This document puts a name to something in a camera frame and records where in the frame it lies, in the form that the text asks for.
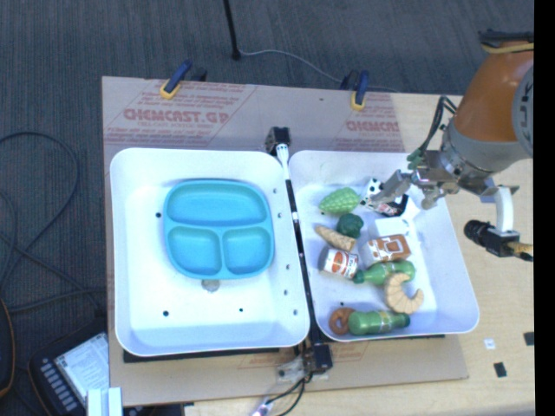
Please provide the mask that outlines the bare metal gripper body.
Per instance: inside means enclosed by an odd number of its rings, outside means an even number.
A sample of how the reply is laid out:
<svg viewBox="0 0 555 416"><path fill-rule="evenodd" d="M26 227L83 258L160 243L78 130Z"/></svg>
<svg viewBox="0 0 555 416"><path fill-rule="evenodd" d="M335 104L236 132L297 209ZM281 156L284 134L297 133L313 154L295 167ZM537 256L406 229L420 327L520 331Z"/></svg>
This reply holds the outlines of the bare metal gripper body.
<svg viewBox="0 0 555 416"><path fill-rule="evenodd" d="M493 173L472 165L454 149L426 150L420 148L409 155L411 180L428 197L444 197L460 190L477 196L493 196Z"/></svg>

